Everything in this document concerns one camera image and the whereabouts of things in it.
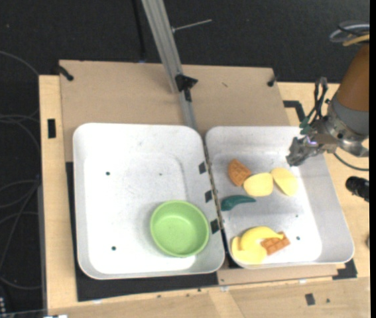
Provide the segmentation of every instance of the yellow toy food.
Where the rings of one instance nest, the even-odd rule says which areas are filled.
[[[239,246],[241,250],[250,250],[255,245],[260,245],[261,240],[268,238],[282,239],[283,234],[274,232],[270,227],[258,226],[247,230],[241,237]]]
[[[278,167],[271,170],[275,183],[286,195],[294,195],[298,191],[298,181],[291,171]]]
[[[239,237],[232,240],[232,254],[233,257],[244,264],[260,264],[266,258],[267,251],[260,244],[253,246],[249,250],[241,250],[239,244]]]
[[[264,197],[273,191],[273,177],[270,173],[258,173],[247,178],[243,188],[252,197]]]

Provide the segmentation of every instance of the black bracket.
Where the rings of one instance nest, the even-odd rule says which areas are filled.
[[[192,97],[190,95],[190,89],[198,82],[197,79],[184,76],[183,74],[178,74],[175,77],[177,88],[179,92],[184,92],[185,100],[192,102]]]

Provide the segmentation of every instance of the waffle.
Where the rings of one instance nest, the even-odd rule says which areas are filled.
[[[271,254],[282,250],[284,247],[290,244],[289,239],[283,232],[279,232],[280,235],[283,235],[282,239],[279,238],[268,238],[261,242],[261,246],[264,247],[267,251],[267,255],[270,256]]]
[[[242,186],[245,179],[251,175],[251,171],[237,159],[233,159],[227,167],[230,180],[236,186]]]

